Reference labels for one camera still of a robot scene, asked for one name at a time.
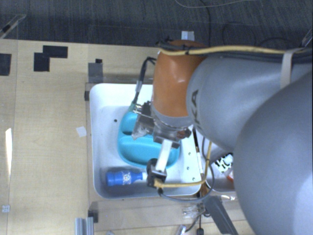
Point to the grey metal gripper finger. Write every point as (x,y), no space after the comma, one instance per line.
(140,133)

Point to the blue divided plate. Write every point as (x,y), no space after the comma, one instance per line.
(137,150)

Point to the blue bottle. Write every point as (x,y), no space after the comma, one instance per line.
(121,177)

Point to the white plastic tray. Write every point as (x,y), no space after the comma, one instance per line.
(218,149)
(105,141)

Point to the orange toy food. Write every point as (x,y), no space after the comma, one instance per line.
(230,177)

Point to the white packet with black print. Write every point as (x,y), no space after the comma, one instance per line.
(224,164)

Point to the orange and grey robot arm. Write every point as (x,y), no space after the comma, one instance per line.
(244,101)

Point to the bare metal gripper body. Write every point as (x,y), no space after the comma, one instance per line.
(166,134)

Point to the thin black and white rod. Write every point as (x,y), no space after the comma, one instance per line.
(198,158)

